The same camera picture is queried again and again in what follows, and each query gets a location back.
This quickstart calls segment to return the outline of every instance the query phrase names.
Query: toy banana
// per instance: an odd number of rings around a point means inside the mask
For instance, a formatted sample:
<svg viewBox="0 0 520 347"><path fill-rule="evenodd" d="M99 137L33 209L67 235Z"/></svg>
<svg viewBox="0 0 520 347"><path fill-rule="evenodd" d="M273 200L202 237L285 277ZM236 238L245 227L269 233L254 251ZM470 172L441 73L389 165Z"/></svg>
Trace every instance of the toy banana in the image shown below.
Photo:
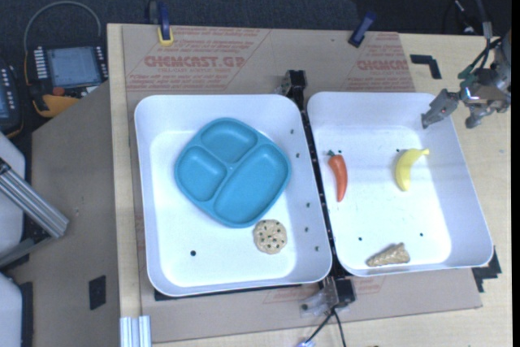
<svg viewBox="0 0 520 347"><path fill-rule="evenodd" d="M417 161L422 155L428 155L430 150L426 149L408 149L403 153L397 160L396 164L396 182L399 185L399 188L403 191L408 191L410 189L410 171L412 169L412 165L414 165L415 161Z"/></svg>

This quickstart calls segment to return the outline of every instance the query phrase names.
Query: black bracket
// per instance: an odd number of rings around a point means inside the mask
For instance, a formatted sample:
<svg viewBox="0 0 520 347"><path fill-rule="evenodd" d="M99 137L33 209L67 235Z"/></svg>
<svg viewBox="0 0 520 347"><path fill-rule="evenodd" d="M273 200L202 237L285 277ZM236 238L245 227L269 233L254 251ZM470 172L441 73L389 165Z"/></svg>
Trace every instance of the black bracket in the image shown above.
<svg viewBox="0 0 520 347"><path fill-rule="evenodd" d="M410 54L409 58L414 64L428 65L430 67L431 77L435 80L440 80L442 78L440 75L439 65L437 65L437 61L433 59L431 55Z"/></svg>
<svg viewBox="0 0 520 347"><path fill-rule="evenodd" d="M499 264L498 257L496 256L496 251L493 252L493 256L487 266L474 267L472 271L477 288L479 289L480 293L483 293L483 281L485 279L496 279L498 278L498 274L502 273L501 265Z"/></svg>
<svg viewBox="0 0 520 347"><path fill-rule="evenodd" d="M345 276L336 277L334 284L338 292L338 306L347 306L356 301L356 292L351 279Z"/></svg>
<svg viewBox="0 0 520 347"><path fill-rule="evenodd" d="M303 70L288 70L281 85L281 94L292 99L300 111L305 108L303 90L307 86L306 72Z"/></svg>
<svg viewBox="0 0 520 347"><path fill-rule="evenodd" d="M106 304L106 276L99 276L89 282L90 310Z"/></svg>
<svg viewBox="0 0 520 347"><path fill-rule="evenodd" d="M18 285L22 293L22 341L21 347L33 347L34 309L33 282Z"/></svg>

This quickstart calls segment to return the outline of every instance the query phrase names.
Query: cable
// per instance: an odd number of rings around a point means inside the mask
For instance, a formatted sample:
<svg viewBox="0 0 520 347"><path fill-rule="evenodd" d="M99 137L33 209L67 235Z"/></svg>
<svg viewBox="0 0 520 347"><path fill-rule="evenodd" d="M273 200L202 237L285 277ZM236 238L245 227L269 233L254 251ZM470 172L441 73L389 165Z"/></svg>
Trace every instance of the cable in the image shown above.
<svg viewBox="0 0 520 347"><path fill-rule="evenodd" d="M483 35L486 38L486 49L484 50L483 60L479 67L479 68L484 68L484 66L486 65L486 62L488 61L488 57L489 57L491 37L492 37L492 33L493 33L492 24L491 24L490 19L488 18L488 14L486 12L486 8L484 7L483 1L482 0L474 0L474 1L477 4L477 8L479 9L480 21L482 22Z"/></svg>
<svg viewBox="0 0 520 347"><path fill-rule="evenodd" d="M45 11L48 11L49 9L53 8L53 7L57 7L57 6L63 6L63 5L68 5L68 6L78 6L78 7L82 7L83 9L85 9L88 13L90 13L90 15L92 15L94 17L94 19L96 20L96 24L97 24L97 36L100 37L102 35L102 26L101 26L101 22L98 18L98 15L96 15L96 13L90 9L90 7L84 5L83 3L79 3L79 2L74 2L72 0L62 0L60 2L53 2L53 3L50 3L48 4L47 6L44 6L42 7L38 12L36 12L32 18L29 20L28 24L27 24L27 27L25 28L25 32L24 32L24 53L27 54L28 52L28 49L27 49L27 37L28 37L28 33L29 33L29 29L31 28L31 26L33 26L33 23L34 21L37 19L37 17L39 15L41 15L43 12Z"/></svg>
<svg viewBox="0 0 520 347"><path fill-rule="evenodd" d="M343 347L347 347L347 342L345 341L345 334L343 333L343 327L341 326L341 321L338 313L336 312L336 308L332 308L332 313L336 317L336 321L338 322L338 327L340 328L340 334L341 334L341 344L343 344Z"/></svg>
<svg viewBox="0 0 520 347"><path fill-rule="evenodd" d="M325 324L328 323L329 319L331 319L333 315L336 317L336 321L338 322L338 326L340 328L341 343L343 344L343 347L347 347L347 343L345 341L345 334L343 333L343 327L341 326L340 317L336 312L336 306L333 306L331 308L331 313L322 321L321 324L319 324L318 328L316 328L312 335L307 340L300 343L299 346L311 345L310 342L312 341L312 339L316 337L316 335L322 330L323 327L325 327Z"/></svg>
<svg viewBox="0 0 520 347"><path fill-rule="evenodd" d="M493 41L491 44L489 44L489 50L492 50L493 48L495 48L495 46L497 46L500 42L502 41L502 38L500 39L496 39L495 41ZM471 66L474 67L475 65L477 65L477 62L480 61L480 59L486 54L486 49L484 49L478 56L477 58L475 58L473 60L473 63L471 63Z"/></svg>
<svg viewBox="0 0 520 347"><path fill-rule="evenodd" d="M453 5L457 7L455 10L457 12L457 15L460 14L462 16L462 24L464 27L464 33L468 33L471 31L472 33L475 33L474 24L471 22L471 18L467 16L466 10L464 9L464 6L461 4L460 0L450 0L448 7L445 9L443 18L442 18L442 24L440 26L441 33L446 33L446 20L448 19L448 13L450 12Z"/></svg>

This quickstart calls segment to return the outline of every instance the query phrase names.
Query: blue clamp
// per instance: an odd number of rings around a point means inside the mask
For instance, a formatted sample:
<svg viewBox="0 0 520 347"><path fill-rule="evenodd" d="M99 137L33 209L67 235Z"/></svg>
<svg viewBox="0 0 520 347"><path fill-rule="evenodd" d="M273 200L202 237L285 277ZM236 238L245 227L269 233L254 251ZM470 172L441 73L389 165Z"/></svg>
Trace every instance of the blue clamp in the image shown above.
<svg viewBox="0 0 520 347"><path fill-rule="evenodd" d="M368 28L374 23L374 21L375 13L370 11L367 12L363 18L363 21L358 25L356 30L350 36L349 44L359 48L363 39L365 39L365 32L368 31Z"/></svg>
<svg viewBox="0 0 520 347"><path fill-rule="evenodd" d="M173 44L173 29L168 19L168 10L163 2L158 3L158 17L159 28L157 28L157 33L159 42L162 46L170 46Z"/></svg>

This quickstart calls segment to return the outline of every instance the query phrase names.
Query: yellow object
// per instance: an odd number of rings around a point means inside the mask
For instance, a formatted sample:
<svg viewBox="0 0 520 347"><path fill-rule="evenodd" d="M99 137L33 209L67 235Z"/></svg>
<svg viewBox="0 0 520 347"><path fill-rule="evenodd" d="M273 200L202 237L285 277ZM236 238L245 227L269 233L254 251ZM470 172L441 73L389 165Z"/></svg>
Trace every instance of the yellow object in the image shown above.
<svg viewBox="0 0 520 347"><path fill-rule="evenodd" d="M49 110L40 110L36 104L34 108L41 116L49 118L59 115L62 111L65 111L80 100L79 98L57 97L51 94L44 94L42 98L47 107L49 107Z"/></svg>
<svg viewBox="0 0 520 347"><path fill-rule="evenodd" d="M428 148L408 149L399 157L397 160L395 175L397 185L399 185L400 189L403 191L408 191L410 189L410 171L412 165L414 165L415 161L417 161L422 155L428 154L430 154Z"/></svg>
<svg viewBox="0 0 520 347"><path fill-rule="evenodd" d="M157 33L159 35L159 43L162 46L171 46L173 45L173 29L170 27L170 39L163 38L163 32L161 32L161 28L157 28Z"/></svg>

